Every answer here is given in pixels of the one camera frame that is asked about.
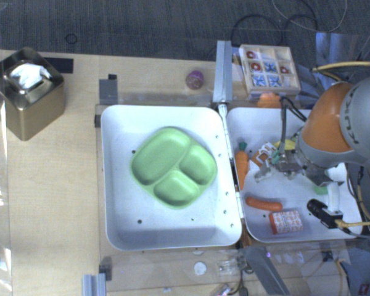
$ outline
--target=wooden table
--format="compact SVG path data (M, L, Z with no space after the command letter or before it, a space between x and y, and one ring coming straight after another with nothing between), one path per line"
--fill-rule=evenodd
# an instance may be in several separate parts
M5 51L5 57L13 52ZM197 95L211 95L215 74L214 62L140 59L78 54L40 53L45 57L74 59L72 74L65 78L65 112L29 141L17 139L7 131L10 236L14 296L80 295L84 274L97 274L99 265L99 210L96 162L95 105L99 102L98 82L109 73L118 76L120 93L162 93L188 96L196 94L184 80L192 70L200 70L205 85ZM241 82L235 95L246 95ZM132 260L142 260L127 256ZM320 262L307 264L312 273ZM283 265L286 284L294 295L308 295L310 281L298 269ZM326 284L337 290L337 269L322 268ZM145 288L148 277L133 277L133 291L109 295L161 295L162 286ZM247 278L251 295L265 295L257 277ZM208 295L217 284L171 287L167 295Z

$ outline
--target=dark gray floor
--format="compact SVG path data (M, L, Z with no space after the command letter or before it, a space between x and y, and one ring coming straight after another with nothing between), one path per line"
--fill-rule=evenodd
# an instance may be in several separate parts
M340 21L344 0L305 0L314 10L319 30ZM37 51L75 52L139 57L213 60L218 39L229 39L232 26L240 25L236 44L276 44L285 20L271 0L0 0L2 47ZM276 0L288 16L310 10L299 0ZM298 19L308 27L314 23ZM348 0L347 15L336 33L370 35L370 0ZM66 36L76 43L69 44ZM313 55L313 32L289 24L281 44L303 58Z

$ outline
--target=metallic tissue box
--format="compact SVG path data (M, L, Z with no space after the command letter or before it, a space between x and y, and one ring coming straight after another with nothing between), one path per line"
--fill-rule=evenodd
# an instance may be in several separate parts
M28 89L9 75L21 64L43 66L51 78L43 78ZM35 50L25 47L0 62L0 102L6 103L7 127L27 141L64 112L63 76Z

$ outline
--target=white cable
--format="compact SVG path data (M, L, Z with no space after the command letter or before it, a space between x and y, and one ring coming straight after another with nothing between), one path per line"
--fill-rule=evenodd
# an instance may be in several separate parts
M286 20L289 20L289 18L288 18L285 14L283 14L283 13L278 9L278 7L277 7L277 5L276 5L275 1L274 1L274 0L271 0L271 1L273 2L273 6L274 6L274 8L277 10L277 12L278 12L282 17L284 17ZM324 33L332 33L333 31L336 31L336 29L338 29L338 28L341 26L341 24L343 23L344 18L345 18L345 15L347 14L347 9L348 9L348 1L347 1L347 0L344 0L344 1L345 1L344 13L343 13L343 16L342 16L342 18L341 18L341 20L340 20L339 24L338 24L335 28L333 28L333 29L331 29L331 30L329 30L329 31L325 31ZM318 31L318 30L314 30L313 28L305 27L305 26L303 26L303 25L301 25L301 24L299 24L299 23L297 23L297 22L295 22L295 21L293 21L293 20L289 20L289 21L290 21L291 23L293 23L293 24L297 25L298 27L304 28L304 29L306 29L306 30L313 31L313 32L321 32L321 31Z

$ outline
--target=white tissue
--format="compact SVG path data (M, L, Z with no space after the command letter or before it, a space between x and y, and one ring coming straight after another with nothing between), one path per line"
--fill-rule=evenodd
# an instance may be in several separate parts
M22 89L29 89L39 83L43 77L50 79L51 74L43 67L35 64L23 64L15 68L10 76L19 77L18 83Z

